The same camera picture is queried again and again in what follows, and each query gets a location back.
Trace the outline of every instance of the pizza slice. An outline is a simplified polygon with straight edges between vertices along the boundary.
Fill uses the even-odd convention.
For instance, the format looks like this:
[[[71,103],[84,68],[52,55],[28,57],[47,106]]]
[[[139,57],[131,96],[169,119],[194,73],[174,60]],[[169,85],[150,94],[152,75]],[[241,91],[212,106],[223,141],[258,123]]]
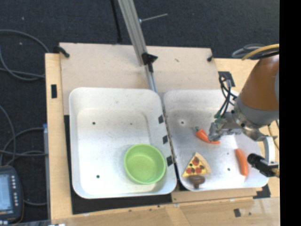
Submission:
[[[211,169],[205,158],[202,157],[201,154],[195,153],[182,174],[182,177],[209,173],[211,173]]]

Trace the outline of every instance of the green plate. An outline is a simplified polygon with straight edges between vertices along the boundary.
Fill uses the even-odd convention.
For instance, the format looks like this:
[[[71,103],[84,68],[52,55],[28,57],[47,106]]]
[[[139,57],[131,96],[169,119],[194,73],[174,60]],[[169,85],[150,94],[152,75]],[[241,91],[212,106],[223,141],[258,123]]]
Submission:
[[[136,144],[129,148],[124,157],[124,166],[128,176],[140,184],[156,183],[166,171],[162,153],[149,144]]]

